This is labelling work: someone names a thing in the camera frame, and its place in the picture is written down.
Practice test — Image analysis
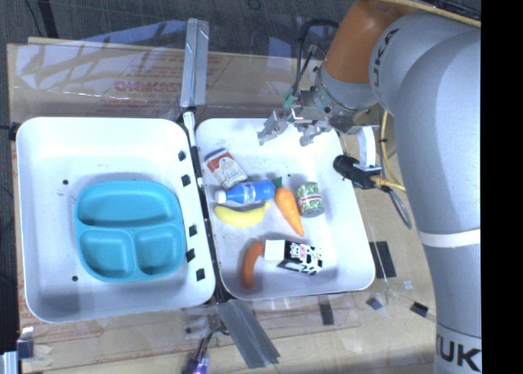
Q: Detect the white plastic tray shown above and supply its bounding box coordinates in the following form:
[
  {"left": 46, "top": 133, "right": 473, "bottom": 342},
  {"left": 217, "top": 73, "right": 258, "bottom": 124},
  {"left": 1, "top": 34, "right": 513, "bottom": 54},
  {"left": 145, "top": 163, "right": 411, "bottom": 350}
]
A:
[
  {"left": 15, "top": 116, "right": 217, "bottom": 324},
  {"left": 194, "top": 117, "right": 377, "bottom": 301}
]

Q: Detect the black cylinder on white bracket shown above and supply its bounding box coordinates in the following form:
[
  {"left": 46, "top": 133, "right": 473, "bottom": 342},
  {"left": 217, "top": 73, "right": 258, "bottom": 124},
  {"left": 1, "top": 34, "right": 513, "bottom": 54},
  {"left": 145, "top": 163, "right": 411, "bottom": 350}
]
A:
[{"left": 332, "top": 124, "right": 385, "bottom": 191}]

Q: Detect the blue bottle with white cap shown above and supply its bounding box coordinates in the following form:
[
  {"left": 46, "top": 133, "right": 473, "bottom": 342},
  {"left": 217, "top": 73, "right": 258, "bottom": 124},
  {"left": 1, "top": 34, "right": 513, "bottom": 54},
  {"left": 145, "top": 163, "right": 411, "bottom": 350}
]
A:
[{"left": 214, "top": 178, "right": 276, "bottom": 206}]

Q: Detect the black and white cow carton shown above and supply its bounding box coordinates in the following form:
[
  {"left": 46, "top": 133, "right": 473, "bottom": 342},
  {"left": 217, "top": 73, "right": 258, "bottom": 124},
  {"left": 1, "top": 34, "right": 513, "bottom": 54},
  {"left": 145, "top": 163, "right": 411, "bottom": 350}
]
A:
[{"left": 275, "top": 240, "right": 324, "bottom": 277}]

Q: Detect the blue divided plate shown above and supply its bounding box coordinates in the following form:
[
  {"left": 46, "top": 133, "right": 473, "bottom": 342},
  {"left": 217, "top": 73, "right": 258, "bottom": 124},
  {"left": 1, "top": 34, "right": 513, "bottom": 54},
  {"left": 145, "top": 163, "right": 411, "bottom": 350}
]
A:
[{"left": 73, "top": 179, "right": 187, "bottom": 283}]

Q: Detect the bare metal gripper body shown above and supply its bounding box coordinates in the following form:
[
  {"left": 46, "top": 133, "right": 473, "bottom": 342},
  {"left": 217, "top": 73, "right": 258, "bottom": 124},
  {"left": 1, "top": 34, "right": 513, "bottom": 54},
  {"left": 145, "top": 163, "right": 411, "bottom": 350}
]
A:
[{"left": 281, "top": 86, "right": 372, "bottom": 136}]

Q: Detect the black block with thin wires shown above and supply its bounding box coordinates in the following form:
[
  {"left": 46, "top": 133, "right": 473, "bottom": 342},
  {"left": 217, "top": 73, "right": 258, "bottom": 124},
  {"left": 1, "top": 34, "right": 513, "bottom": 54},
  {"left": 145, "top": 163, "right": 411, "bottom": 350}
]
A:
[{"left": 183, "top": 354, "right": 212, "bottom": 374}]

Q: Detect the red and white packet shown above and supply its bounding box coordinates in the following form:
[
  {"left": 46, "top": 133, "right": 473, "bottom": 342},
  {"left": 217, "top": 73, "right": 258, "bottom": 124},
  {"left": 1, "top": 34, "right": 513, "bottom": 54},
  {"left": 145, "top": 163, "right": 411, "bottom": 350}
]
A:
[{"left": 203, "top": 147, "right": 249, "bottom": 191}]

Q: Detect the green can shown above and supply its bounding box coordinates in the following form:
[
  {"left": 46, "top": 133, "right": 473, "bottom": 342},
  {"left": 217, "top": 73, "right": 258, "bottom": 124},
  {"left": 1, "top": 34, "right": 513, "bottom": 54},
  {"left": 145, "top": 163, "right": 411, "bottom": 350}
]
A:
[{"left": 295, "top": 181, "right": 326, "bottom": 218}]

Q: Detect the orange sausage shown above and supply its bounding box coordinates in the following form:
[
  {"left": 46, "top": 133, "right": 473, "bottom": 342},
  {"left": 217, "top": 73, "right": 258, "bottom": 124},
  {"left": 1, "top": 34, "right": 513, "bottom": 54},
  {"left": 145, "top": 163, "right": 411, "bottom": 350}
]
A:
[{"left": 239, "top": 240, "right": 266, "bottom": 290}]

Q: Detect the yellow banana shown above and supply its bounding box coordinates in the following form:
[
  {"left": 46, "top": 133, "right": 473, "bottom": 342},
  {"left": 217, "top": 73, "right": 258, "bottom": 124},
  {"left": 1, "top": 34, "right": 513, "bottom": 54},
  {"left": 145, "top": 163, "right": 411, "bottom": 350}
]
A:
[{"left": 213, "top": 201, "right": 272, "bottom": 228}]

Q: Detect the orange carrot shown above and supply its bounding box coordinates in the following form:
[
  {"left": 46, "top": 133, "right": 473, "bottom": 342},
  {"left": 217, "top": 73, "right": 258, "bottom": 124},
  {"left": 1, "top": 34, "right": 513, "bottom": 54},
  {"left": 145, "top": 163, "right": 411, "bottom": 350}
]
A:
[{"left": 270, "top": 176, "right": 306, "bottom": 238}]

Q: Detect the white cube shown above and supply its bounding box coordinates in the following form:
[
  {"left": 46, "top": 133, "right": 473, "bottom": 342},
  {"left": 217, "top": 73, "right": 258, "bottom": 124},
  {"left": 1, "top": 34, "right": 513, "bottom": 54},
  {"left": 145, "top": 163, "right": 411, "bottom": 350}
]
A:
[{"left": 263, "top": 238, "right": 286, "bottom": 263}]

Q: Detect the brown cardboard board red print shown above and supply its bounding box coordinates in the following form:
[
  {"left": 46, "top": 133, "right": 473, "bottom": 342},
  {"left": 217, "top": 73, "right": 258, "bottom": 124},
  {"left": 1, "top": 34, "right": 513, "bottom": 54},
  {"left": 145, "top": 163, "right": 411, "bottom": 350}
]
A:
[{"left": 6, "top": 37, "right": 439, "bottom": 374}]

